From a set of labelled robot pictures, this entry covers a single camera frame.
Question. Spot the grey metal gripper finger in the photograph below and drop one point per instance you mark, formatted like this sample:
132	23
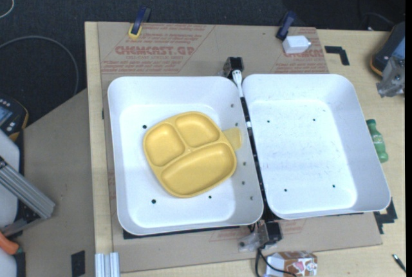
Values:
398	65
391	85

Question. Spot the green plastic bottle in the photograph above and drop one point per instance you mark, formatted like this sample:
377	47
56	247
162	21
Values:
377	140

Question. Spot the white plastic tray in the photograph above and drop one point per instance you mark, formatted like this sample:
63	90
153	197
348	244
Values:
180	211
302	153

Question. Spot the thin black and white rod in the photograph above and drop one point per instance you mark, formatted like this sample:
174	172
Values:
238	82

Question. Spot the black pen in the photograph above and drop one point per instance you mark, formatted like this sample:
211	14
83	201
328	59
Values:
399	263

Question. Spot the brown cardboard board red print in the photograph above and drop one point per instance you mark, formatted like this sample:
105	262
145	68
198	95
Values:
199	43

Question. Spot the brown and white carton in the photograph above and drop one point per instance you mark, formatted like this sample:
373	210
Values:
296	264

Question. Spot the yellow divided plate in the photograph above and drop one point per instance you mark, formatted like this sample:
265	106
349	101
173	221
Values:
193	166

